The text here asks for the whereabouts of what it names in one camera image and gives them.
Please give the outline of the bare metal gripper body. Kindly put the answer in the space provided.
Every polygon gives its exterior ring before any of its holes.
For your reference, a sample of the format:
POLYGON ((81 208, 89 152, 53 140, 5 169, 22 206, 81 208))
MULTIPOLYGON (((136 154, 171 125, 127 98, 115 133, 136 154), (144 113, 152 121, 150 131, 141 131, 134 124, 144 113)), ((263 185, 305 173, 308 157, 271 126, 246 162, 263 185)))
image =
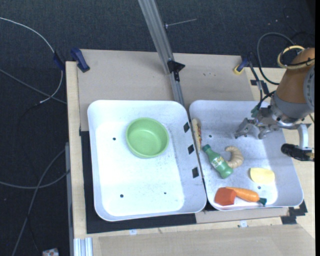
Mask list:
POLYGON ((278 130, 278 129, 297 129, 297 122, 304 118, 304 109, 297 106, 267 106, 255 107, 253 109, 254 124, 259 128, 278 130))

